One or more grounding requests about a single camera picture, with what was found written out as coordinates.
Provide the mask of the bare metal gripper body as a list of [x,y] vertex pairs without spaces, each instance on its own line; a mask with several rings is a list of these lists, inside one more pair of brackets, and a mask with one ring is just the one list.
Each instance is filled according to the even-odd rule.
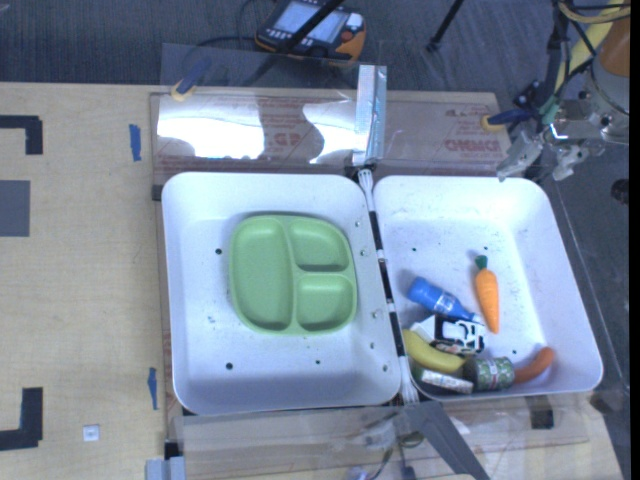
[[609,146],[629,146],[629,115],[594,98],[565,100],[542,137],[561,155],[597,157]]

